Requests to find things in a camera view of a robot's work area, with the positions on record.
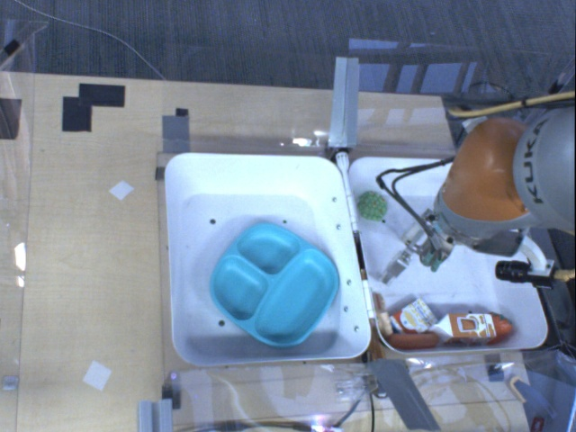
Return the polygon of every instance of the glass barrier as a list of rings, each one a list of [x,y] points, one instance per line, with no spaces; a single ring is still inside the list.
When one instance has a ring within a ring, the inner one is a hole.
[[[6,431],[16,430],[34,117],[34,38],[44,25],[0,20],[0,428]]]
[[[571,430],[560,351],[173,372],[174,431]]]

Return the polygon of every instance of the food label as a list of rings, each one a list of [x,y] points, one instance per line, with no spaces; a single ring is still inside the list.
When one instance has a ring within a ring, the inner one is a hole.
[[[392,326],[400,333],[424,333],[436,322],[432,310],[420,298],[391,316]]]
[[[496,337],[494,320],[489,313],[450,313],[432,330],[450,342],[482,343]]]

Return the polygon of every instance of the sticker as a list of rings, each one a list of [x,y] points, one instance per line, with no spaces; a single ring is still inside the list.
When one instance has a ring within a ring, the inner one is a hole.
[[[124,200],[126,196],[134,190],[130,184],[126,181],[120,181],[117,185],[115,185],[112,189],[110,189],[110,194],[116,197],[118,200]]]
[[[18,376],[5,376],[2,378],[2,390],[15,391],[18,389],[19,381]]]
[[[110,368],[106,368],[103,364],[93,361],[90,364],[90,368],[88,368],[83,381],[95,389],[98,389],[98,391],[103,391],[104,386],[108,383],[110,374],[112,374]]]

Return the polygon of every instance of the yellow cable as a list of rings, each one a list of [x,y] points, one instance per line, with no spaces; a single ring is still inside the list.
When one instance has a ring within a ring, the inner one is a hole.
[[[568,99],[574,99],[576,95],[573,91],[567,91],[566,93],[558,94],[548,94],[546,96],[533,97],[531,99],[526,99],[525,101],[515,101],[514,103],[505,103],[502,105],[495,105],[493,107],[487,107],[486,109],[479,109],[475,111],[463,111],[461,109],[448,109],[450,115],[460,118],[460,119],[471,119],[475,117],[482,117],[483,115],[493,115],[494,113],[501,113],[506,111],[513,111],[515,109],[520,109],[521,107],[529,107],[533,105],[554,103],[556,101],[565,101]]]

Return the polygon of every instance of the white tape square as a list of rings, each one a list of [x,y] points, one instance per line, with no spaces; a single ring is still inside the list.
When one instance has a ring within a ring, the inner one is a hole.
[[[106,368],[103,364],[93,361],[90,364],[90,368],[88,368],[83,381],[95,389],[98,389],[98,391],[103,391],[104,386],[108,383],[110,374],[112,374],[110,368]]]
[[[126,196],[134,190],[130,184],[126,181],[120,181],[112,189],[110,189],[110,194],[116,197],[118,200],[124,200]]]

